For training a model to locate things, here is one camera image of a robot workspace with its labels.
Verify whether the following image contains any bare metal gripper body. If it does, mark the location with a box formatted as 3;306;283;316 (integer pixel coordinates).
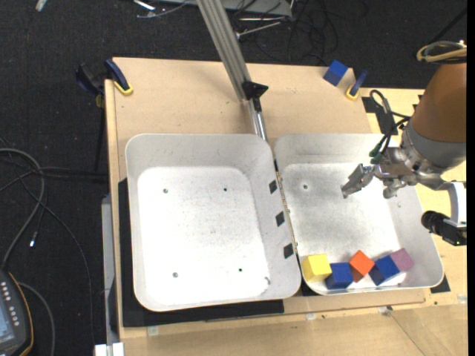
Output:
372;147;447;191

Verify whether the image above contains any white plastic tray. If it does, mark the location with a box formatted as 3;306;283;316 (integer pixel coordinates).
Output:
273;133;445;296
125;133;302;313

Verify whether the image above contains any purple cube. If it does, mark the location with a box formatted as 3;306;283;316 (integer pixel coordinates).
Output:
389;248;415;273

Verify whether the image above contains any orange cube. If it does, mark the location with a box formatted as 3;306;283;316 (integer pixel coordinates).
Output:
349;249;376;283

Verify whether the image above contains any blue cube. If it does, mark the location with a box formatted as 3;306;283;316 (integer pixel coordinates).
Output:
325;262;354;291
369;254;401;286
322;59;349;87

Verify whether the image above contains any yellow cube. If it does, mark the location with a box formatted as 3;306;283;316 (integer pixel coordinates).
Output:
301;253;333;283

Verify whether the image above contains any pale wood board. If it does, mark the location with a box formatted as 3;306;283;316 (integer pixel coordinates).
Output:
111;56;427;317

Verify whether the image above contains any black cylinder on white bracket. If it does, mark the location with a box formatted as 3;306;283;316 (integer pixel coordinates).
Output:
421;181;468;247

